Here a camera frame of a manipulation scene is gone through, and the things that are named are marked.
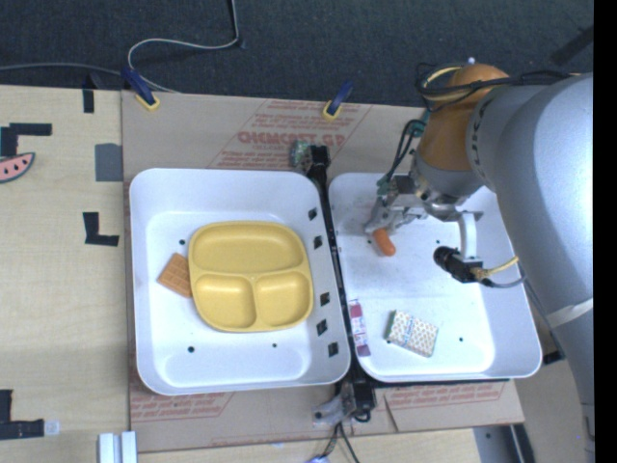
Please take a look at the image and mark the orange patterned white packet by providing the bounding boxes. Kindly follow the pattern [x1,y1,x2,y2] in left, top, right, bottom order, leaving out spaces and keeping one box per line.
[383,309,441,359]

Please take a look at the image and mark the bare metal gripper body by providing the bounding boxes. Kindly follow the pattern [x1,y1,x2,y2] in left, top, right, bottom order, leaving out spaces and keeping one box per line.
[384,174,484,225]

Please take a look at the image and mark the thin black and white rod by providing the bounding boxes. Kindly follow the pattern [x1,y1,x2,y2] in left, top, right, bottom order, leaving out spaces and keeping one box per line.
[311,171,361,386]

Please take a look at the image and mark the yellow divided plate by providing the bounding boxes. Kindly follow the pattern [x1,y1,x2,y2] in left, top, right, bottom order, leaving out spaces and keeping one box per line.
[187,220,315,334]

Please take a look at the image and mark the brown cardboard board red print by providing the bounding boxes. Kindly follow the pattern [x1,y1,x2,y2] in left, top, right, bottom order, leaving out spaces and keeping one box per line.
[120,89,526,453]

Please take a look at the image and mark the black cylinder on white bracket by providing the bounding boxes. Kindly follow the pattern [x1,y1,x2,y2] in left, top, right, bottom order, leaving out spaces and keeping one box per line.
[432,211,485,285]

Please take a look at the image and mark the white plastic tray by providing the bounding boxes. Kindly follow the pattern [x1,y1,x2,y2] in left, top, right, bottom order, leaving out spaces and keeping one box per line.
[327,171,544,384]
[127,167,353,397]

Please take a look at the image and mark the red watermelon slice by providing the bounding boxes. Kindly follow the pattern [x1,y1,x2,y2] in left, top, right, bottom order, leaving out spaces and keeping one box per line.
[0,150,37,184]

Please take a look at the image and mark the black block with thin wires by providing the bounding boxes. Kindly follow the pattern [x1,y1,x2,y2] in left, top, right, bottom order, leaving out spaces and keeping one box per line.
[288,143,332,178]
[311,380,378,427]

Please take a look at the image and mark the orange waffle biscuit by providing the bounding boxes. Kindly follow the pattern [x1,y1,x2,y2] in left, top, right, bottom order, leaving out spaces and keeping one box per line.
[155,252,195,300]

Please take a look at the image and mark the orange sausage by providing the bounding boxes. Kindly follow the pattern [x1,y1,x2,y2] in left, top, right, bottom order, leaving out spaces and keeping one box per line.
[372,227,398,259]

